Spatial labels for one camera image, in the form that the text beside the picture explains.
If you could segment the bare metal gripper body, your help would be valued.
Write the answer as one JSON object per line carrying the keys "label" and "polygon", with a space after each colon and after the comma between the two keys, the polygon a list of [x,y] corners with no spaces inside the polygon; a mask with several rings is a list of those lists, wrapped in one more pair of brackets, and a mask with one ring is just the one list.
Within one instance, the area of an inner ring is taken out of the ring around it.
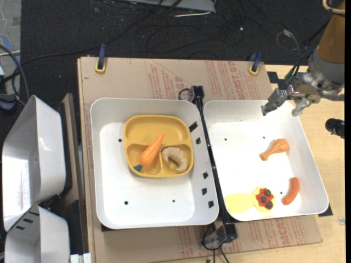
{"label": "bare metal gripper body", "polygon": [[310,64],[305,73],[293,67],[285,77],[287,94],[317,103],[321,98],[342,101],[343,65]]}

